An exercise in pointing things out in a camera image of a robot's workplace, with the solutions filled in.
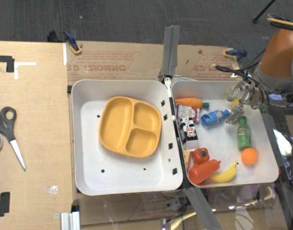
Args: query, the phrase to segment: scissors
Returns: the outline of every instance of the scissors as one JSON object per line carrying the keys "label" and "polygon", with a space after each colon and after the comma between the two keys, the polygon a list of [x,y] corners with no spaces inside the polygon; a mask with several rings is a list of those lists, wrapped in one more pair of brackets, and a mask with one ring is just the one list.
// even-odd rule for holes
{"label": "scissors", "polygon": [[[13,114],[12,118],[7,118],[7,113],[11,112]],[[4,134],[8,141],[10,142],[14,153],[21,164],[24,171],[26,171],[25,163],[23,162],[23,157],[21,151],[18,147],[16,138],[14,136],[14,121],[16,119],[16,110],[12,107],[6,106],[0,110],[0,133]]]}

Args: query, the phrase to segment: banana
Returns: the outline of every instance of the banana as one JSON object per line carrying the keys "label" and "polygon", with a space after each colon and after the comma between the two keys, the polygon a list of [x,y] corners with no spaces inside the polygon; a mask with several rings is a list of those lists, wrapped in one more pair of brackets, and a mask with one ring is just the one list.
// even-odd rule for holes
{"label": "banana", "polygon": [[224,183],[232,180],[236,173],[236,161],[233,161],[232,165],[224,172],[222,173],[214,173],[212,174],[209,179],[216,183]]}

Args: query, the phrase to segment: gray carpet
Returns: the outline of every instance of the gray carpet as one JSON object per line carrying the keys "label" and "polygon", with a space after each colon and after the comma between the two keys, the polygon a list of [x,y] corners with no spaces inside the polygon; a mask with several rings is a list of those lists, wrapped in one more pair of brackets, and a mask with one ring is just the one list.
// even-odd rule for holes
{"label": "gray carpet", "polygon": [[180,25],[179,44],[228,46],[248,52],[249,62],[277,31],[275,13],[293,22],[293,0],[0,0],[0,40],[45,42],[55,30],[76,40],[156,43],[164,27]]}

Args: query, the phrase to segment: table surface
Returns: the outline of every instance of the table surface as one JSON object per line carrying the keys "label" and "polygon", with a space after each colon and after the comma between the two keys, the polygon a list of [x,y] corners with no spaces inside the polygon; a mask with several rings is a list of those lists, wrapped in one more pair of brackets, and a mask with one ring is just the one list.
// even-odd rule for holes
{"label": "table surface", "polygon": [[[58,230],[59,214],[73,202],[68,68],[63,44],[0,41],[0,55],[15,62],[36,62],[18,67],[18,79],[0,62],[0,109],[17,111],[14,133],[26,171],[3,137],[0,151],[0,193],[10,192],[10,212],[0,217],[1,229]],[[57,186],[56,192],[50,191]],[[223,229],[288,229],[279,200],[267,209],[215,213]],[[159,219],[82,226],[82,229],[158,229]],[[203,229],[192,217],[177,229]]]}

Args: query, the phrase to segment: green bottle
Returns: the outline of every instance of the green bottle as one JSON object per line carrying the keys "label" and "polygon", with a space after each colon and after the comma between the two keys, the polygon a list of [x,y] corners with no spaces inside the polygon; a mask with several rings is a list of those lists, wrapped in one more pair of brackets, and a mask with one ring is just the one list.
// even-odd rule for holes
{"label": "green bottle", "polygon": [[251,147],[251,135],[250,135],[250,128],[246,124],[246,117],[241,116],[238,118],[239,120],[239,127],[237,130],[238,134],[238,148],[240,150],[244,150],[245,148]]}

